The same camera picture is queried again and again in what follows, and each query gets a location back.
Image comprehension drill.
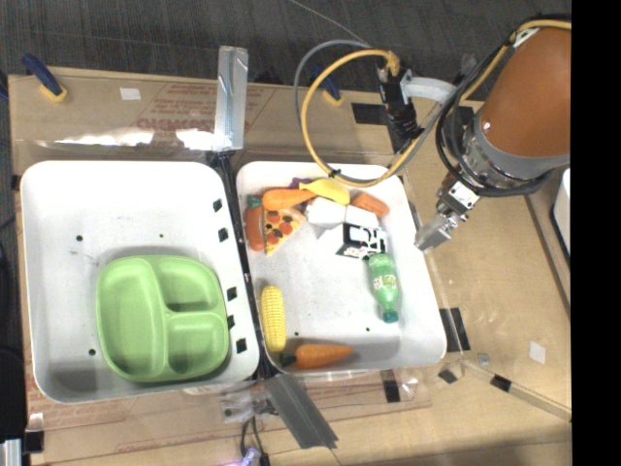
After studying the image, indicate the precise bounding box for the brown cardboard board, red print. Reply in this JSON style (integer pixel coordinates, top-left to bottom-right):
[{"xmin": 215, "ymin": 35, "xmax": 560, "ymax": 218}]
[{"xmin": 7, "ymin": 65, "xmax": 572, "ymax": 466}]

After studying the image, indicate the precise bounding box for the yellow corn cob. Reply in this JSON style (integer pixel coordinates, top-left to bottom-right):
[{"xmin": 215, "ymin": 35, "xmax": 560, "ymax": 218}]
[{"xmin": 259, "ymin": 284, "xmax": 288, "ymax": 354}]

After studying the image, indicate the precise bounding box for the black cylinder on white bracket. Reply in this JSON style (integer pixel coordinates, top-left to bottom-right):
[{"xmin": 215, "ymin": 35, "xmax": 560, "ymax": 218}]
[{"xmin": 377, "ymin": 68, "xmax": 458, "ymax": 141}]

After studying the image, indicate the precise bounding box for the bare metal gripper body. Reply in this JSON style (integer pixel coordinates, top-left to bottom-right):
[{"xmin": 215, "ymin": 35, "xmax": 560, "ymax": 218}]
[{"xmin": 435, "ymin": 136, "xmax": 511, "ymax": 226}]

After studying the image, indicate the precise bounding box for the black and white carton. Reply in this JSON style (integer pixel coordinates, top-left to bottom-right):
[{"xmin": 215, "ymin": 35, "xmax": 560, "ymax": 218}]
[{"xmin": 335, "ymin": 220, "xmax": 389, "ymax": 262}]

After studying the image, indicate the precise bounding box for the pizza slice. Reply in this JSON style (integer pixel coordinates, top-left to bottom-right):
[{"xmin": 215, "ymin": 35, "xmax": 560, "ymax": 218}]
[{"xmin": 261, "ymin": 206, "xmax": 308, "ymax": 257}]

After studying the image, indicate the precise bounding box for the green plastic bottle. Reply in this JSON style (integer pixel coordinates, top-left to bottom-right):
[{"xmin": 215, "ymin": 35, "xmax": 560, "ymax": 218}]
[{"xmin": 367, "ymin": 251, "xmax": 402, "ymax": 324}]

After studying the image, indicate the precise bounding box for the green divided plate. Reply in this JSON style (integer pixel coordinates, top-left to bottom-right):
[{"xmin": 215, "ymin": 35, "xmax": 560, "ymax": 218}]
[{"xmin": 95, "ymin": 254, "xmax": 231, "ymax": 384}]

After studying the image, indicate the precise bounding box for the yellow banana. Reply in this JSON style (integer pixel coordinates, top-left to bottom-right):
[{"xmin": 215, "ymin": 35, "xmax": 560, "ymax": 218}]
[{"xmin": 297, "ymin": 177, "xmax": 352, "ymax": 207}]

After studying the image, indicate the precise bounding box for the orange carrot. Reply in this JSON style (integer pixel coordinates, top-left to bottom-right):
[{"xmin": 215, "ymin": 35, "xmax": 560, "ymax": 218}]
[
  {"xmin": 278, "ymin": 343, "xmax": 355, "ymax": 372},
  {"xmin": 246, "ymin": 187, "xmax": 318, "ymax": 213}
]

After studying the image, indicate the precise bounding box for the white plastic tray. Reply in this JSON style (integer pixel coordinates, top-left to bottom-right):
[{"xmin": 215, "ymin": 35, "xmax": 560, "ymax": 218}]
[
  {"xmin": 235, "ymin": 160, "xmax": 448, "ymax": 377},
  {"xmin": 18, "ymin": 159, "xmax": 261, "ymax": 405}
]

